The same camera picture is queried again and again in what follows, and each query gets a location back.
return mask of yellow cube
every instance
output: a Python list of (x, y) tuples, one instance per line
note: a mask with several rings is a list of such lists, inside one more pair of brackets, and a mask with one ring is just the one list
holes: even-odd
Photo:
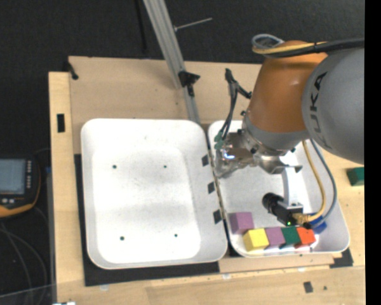
[(247, 251), (261, 250), (269, 245), (267, 233), (264, 228), (250, 229), (243, 235)]

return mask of purple block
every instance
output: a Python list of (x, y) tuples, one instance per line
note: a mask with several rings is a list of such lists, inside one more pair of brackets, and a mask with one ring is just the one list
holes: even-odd
[(280, 227), (267, 227), (265, 228), (269, 245), (266, 249), (277, 248), (285, 244), (285, 237)]
[(244, 234), (247, 230), (254, 229), (253, 215), (251, 212), (231, 213), (230, 226), (233, 234)]

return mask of handheld device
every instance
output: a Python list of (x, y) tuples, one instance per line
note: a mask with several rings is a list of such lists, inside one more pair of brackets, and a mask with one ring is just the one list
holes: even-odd
[(30, 210), (41, 188), (33, 155), (0, 155), (0, 218)]

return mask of black clamp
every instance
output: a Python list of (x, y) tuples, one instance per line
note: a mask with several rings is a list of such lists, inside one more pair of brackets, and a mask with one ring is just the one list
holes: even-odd
[(178, 76), (182, 87), (186, 87), (188, 89), (188, 95), (194, 97), (195, 92), (193, 90), (193, 84), (198, 81), (201, 76), (197, 74), (191, 74), (186, 71), (179, 72)]

